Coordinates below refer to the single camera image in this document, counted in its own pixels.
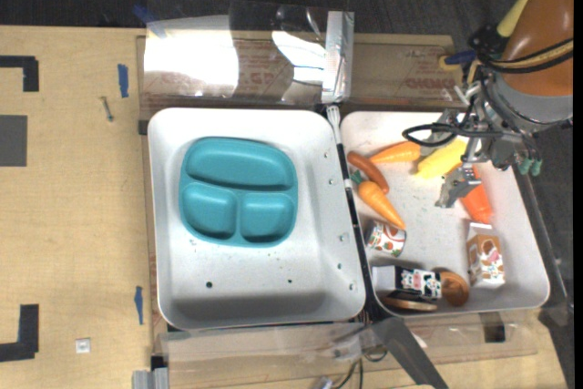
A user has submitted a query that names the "black and white cow carton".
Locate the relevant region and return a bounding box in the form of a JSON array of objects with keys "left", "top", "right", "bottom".
[{"left": 372, "top": 264, "right": 444, "bottom": 302}]

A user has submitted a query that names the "yellow banana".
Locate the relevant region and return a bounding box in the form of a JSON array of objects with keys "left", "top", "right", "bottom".
[{"left": 414, "top": 138, "right": 470, "bottom": 180}]

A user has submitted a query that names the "brown bread roll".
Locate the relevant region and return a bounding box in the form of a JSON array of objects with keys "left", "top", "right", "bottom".
[{"left": 432, "top": 266, "right": 471, "bottom": 308}]

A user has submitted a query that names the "brown round biscuit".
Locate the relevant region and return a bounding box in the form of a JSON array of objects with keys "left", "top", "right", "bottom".
[{"left": 379, "top": 292, "right": 439, "bottom": 313}]

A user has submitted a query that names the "orange cup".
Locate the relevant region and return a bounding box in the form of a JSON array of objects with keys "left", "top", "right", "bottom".
[{"left": 456, "top": 165, "right": 495, "bottom": 226}]

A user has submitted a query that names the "white can with strawberry print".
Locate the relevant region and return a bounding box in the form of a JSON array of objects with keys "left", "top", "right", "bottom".
[{"left": 363, "top": 219, "right": 408, "bottom": 259}]

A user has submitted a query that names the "blue divided plate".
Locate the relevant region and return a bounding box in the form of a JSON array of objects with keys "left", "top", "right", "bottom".
[{"left": 177, "top": 136, "right": 300, "bottom": 249}]

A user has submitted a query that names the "brown and white carton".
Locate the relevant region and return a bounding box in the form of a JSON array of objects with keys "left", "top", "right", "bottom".
[{"left": 465, "top": 221, "right": 506, "bottom": 288}]

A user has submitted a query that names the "black cylinder on white bracket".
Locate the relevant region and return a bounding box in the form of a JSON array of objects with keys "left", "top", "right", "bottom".
[{"left": 455, "top": 23, "right": 508, "bottom": 106}]

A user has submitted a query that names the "orange carrot with green top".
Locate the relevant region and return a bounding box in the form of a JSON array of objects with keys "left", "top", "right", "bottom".
[{"left": 349, "top": 169, "right": 407, "bottom": 231}]

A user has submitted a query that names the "white plastic tray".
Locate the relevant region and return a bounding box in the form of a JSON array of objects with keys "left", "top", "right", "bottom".
[
  {"left": 146, "top": 106, "right": 368, "bottom": 332},
  {"left": 339, "top": 109, "right": 552, "bottom": 318}
]

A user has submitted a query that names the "brown sausage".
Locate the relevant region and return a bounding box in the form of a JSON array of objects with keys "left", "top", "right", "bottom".
[{"left": 346, "top": 150, "right": 391, "bottom": 196}]

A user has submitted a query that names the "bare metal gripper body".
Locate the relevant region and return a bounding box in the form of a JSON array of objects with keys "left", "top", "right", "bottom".
[{"left": 460, "top": 100, "right": 533, "bottom": 170}]

